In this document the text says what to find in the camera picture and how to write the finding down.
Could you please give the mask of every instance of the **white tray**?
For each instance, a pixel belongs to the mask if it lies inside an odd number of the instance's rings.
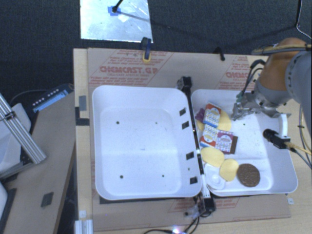
[[[180,90],[100,86],[92,100],[100,196],[119,200],[199,193],[192,122]],[[186,122],[189,127],[183,129]]]
[[[238,91],[228,90],[196,90],[192,94],[194,114],[204,108],[208,102],[219,105],[229,116],[232,114],[233,104]],[[257,194],[291,193],[296,190],[298,180],[293,162],[288,150],[280,150],[269,143],[262,133],[265,129],[279,131],[277,118],[270,118],[265,114],[252,114],[242,120],[232,121],[231,132],[238,136],[234,158],[239,164],[250,163],[260,171],[260,183],[255,187],[242,185],[237,177],[231,182],[225,182],[222,190],[210,191],[217,196],[239,196]]]

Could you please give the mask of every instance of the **brown round cookie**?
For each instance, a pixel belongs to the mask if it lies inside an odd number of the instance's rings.
[[[252,164],[241,164],[237,170],[238,180],[248,187],[254,187],[259,184],[260,172]]]

